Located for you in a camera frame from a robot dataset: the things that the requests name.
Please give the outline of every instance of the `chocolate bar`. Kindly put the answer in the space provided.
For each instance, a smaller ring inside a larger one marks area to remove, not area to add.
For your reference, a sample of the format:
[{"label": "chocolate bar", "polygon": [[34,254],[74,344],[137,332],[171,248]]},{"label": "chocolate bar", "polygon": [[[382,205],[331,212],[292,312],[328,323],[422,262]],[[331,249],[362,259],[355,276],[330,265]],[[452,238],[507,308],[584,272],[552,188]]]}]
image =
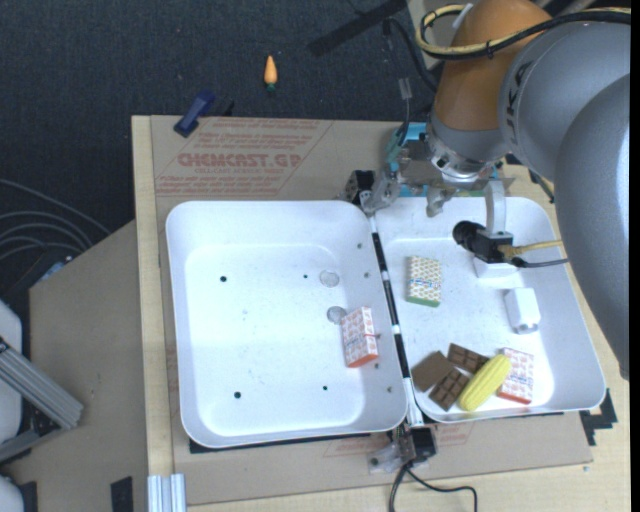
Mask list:
[{"label": "chocolate bar", "polygon": [[449,345],[447,359],[457,367],[467,370],[470,373],[476,373],[480,367],[489,360],[488,357],[456,345],[455,343]]},{"label": "chocolate bar", "polygon": [[427,391],[453,369],[454,366],[442,352],[433,352],[411,368],[413,385],[420,391]]},{"label": "chocolate bar", "polygon": [[454,368],[447,376],[442,379],[433,388],[429,394],[429,398],[442,407],[445,411],[451,409],[451,406],[462,393],[462,390],[469,382],[469,377],[464,375],[460,370]]}]

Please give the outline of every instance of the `cardboard surface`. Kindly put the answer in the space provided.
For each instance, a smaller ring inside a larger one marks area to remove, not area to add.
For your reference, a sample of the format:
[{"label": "cardboard surface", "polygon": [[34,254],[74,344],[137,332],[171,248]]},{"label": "cardboard surface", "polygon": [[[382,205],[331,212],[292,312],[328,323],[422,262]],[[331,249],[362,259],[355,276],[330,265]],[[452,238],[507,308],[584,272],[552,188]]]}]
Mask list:
[{"label": "cardboard surface", "polygon": [[[188,503],[390,483],[394,475],[369,474],[366,457],[386,444],[384,434],[191,453],[179,414],[164,224],[172,207],[190,199],[335,198],[352,171],[379,168],[382,148],[391,131],[397,128],[396,123],[300,124],[288,120],[209,118],[201,123],[192,139],[185,140],[173,131],[178,119],[152,116],[151,135],[174,468],[186,476]],[[260,180],[246,180],[247,175]],[[222,177],[232,178],[226,180],[228,186],[223,185]],[[439,453],[428,467],[418,470],[428,479],[591,460],[578,413],[434,424],[430,428],[435,433]]]},{"label": "cardboard surface", "polygon": [[111,484],[128,477],[145,510],[136,253],[130,223],[31,290],[31,359],[84,406],[77,428],[3,467],[36,483],[38,512],[113,512]]}]

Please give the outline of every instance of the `small box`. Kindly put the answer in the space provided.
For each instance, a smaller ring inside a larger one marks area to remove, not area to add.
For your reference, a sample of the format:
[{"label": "small box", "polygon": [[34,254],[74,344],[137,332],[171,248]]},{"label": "small box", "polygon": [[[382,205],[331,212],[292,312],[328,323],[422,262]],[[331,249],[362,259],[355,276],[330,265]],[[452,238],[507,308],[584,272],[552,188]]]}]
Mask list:
[{"label": "small box", "polygon": [[357,368],[378,357],[378,344],[373,328],[371,308],[363,306],[340,320],[345,361]]},{"label": "small box", "polygon": [[540,309],[533,288],[514,288],[504,296],[509,323],[518,334],[530,334],[538,330]]},{"label": "small box", "polygon": [[409,280],[407,301],[438,307],[442,291],[442,269],[438,260],[411,256],[408,258]]},{"label": "small box", "polygon": [[533,355],[512,348],[502,353],[511,361],[511,371],[498,389],[498,396],[528,405],[533,399]]}]

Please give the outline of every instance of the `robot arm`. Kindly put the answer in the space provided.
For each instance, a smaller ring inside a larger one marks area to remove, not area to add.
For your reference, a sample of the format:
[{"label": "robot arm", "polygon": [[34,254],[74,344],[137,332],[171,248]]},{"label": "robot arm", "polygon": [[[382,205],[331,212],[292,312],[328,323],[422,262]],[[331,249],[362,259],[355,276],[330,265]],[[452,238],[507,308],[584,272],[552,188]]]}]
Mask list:
[{"label": "robot arm", "polygon": [[[565,250],[628,379],[630,10],[551,19],[529,0],[479,0],[451,47],[426,41],[436,19],[463,10],[443,7],[418,27],[419,46],[446,61],[438,91],[421,143],[402,141],[363,210],[387,206],[402,184],[427,185],[437,215],[512,153],[554,183]],[[416,159],[418,174],[406,163]]]}]

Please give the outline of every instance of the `black floor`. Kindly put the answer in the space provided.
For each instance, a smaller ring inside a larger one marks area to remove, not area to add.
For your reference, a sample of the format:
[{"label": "black floor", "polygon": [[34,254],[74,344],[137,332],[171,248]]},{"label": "black floor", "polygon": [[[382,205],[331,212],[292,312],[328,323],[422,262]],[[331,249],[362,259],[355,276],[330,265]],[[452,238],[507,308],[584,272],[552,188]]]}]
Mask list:
[{"label": "black floor", "polygon": [[[42,213],[91,242],[106,236],[11,183],[107,231],[133,219],[132,115],[182,114],[207,88],[232,99],[238,117],[400,122],[403,74],[412,117],[423,118],[432,93],[395,31],[392,58],[387,16],[413,33],[405,0],[0,0],[0,297],[40,261],[41,243],[88,245]],[[269,53],[275,94],[262,81]]]}]

